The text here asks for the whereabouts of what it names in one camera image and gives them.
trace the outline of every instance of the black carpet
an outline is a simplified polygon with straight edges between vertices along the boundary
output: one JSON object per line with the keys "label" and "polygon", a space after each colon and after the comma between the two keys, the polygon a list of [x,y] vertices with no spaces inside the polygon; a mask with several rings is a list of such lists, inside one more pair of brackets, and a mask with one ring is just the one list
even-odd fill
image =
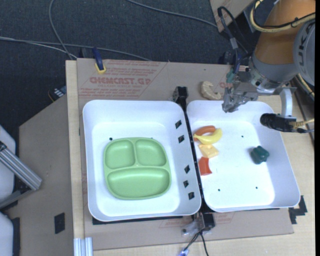
{"label": "black carpet", "polygon": [[[215,23],[209,0],[136,1]],[[1,0],[0,37],[58,43],[48,15],[50,2]],[[211,25],[126,0],[55,0],[52,20],[66,44],[108,48],[152,61],[217,64],[224,52],[232,51],[225,33]],[[251,33],[243,14],[237,21],[250,42],[242,43],[252,51],[259,33]],[[229,27],[238,38],[233,24]],[[80,47],[67,49],[79,56]],[[110,51],[100,53],[104,59],[139,60]],[[0,125],[11,135],[52,103],[48,92],[65,85],[68,59],[67,54],[51,48],[0,40]]]}

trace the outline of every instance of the green plate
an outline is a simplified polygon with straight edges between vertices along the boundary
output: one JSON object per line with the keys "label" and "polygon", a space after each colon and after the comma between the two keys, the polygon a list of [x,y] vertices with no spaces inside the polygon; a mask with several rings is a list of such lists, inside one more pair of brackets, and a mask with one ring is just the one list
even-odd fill
{"label": "green plate", "polygon": [[104,149],[103,167],[107,187],[119,199],[159,197],[171,185],[166,151],[153,138],[132,137],[109,142]]}

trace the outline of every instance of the toy food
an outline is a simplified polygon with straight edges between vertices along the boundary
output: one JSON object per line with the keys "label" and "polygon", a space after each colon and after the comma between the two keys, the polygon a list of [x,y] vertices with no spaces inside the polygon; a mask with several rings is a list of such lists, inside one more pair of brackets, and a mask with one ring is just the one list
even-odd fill
{"label": "toy food", "polygon": [[259,165],[262,162],[266,162],[270,154],[262,146],[257,146],[251,151],[250,155],[252,157],[253,162],[256,165]]}
{"label": "toy food", "polygon": [[206,158],[213,158],[219,154],[219,151],[211,144],[210,145],[199,144],[198,147],[202,155]]}
{"label": "toy food", "polygon": [[222,137],[221,128],[216,129],[211,135],[193,135],[193,139],[198,139],[204,145],[210,145],[219,141]]}
{"label": "toy food", "polygon": [[196,135],[204,135],[204,134],[207,134],[207,133],[213,133],[214,131],[216,130],[216,127],[214,127],[213,125],[207,125],[207,126],[204,126],[204,127],[201,127],[200,129],[198,129],[195,134]]}
{"label": "toy food", "polygon": [[209,158],[201,157],[198,163],[201,176],[212,174],[209,168]]}

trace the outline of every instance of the black cable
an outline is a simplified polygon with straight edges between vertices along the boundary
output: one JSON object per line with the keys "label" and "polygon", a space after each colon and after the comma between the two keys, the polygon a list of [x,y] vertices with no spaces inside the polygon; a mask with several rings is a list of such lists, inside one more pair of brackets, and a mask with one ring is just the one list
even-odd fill
{"label": "black cable", "polygon": [[193,238],[191,239],[191,241],[188,243],[188,245],[183,249],[183,251],[187,250],[189,248],[190,245],[193,244],[194,241],[197,240],[198,236],[200,235],[200,232],[196,233]]}
{"label": "black cable", "polygon": [[240,29],[240,27],[238,26],[238,23],[237,23],[235,17],[232,15],[232,13],[231,13],[226,7],[224,7],[224,6],[220,6],[219,8],[220,8],[221,10],[224,10],[224,11],[229,15],[229,17],[231,18],[231,20],[232,20],[232,22],[233,22],[233,24],[234,24],[234,26],[235,26],[236,31],[240,34],[242,40],[243,40],[246,44],[250,45],[250,43],[248,43],[248,41],[247,41],[246,37],[244,36],[244,34],[241,32],[241,29]]}
{"label": "black cable", "polygon": [[296,131],[299,134],[307,134],[307,133],[313,133],[315,131],[315,129],[306,130],[306,129],[303,129],[303,128],[298,128],[298,129],[296,129]]}
{"label": "black cable", "polygon": [[209,253],[208,253],[208,251],[207,251],[206,242],[205,242],[204,236],[203,236],[203,234],[202,234],[202,231],[201,231],[201,233],[200,233],[200,236],[201,236],[202,241],[203,241],[203,247],[204,247],[205,254],[206,254],[206,256],[209,256]]}
{"label": "black cable", "polygon": [[222,14],[222,9],[223,10],[227,10],[227,8],[225,8],[224,6],[220,6],[218,9],[217,9],[217,12],[218,12],[218,16],[220,17],[221,19],[221,23],[224,27],[224,30],[226,31],[226,33],[228,34],[229,36],[229,39],[230,39],[230,42],[231,42],[231,45],[232,45],[232,48],[234,50],[234,64],[233,64],[233,73],[236,74],[238,73],[239,71],[239,66],[240,66],[240,60],[239,60],[239,57],[238,57],[238,45],[237,43],[235,43],[235,37],[233,36],[233,34],[231,33],[231,31],[229,30],[227,24],[226,24],[226,21],[225,21],[225,18]]}

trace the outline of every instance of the white bin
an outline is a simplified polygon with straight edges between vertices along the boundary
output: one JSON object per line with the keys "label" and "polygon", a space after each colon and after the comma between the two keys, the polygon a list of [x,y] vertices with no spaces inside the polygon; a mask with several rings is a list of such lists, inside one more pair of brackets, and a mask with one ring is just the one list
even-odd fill
{"label": "white bin", "polygon": [[12,256],[14,245],[14,226],[11,220],[0,212],[0,255]]}

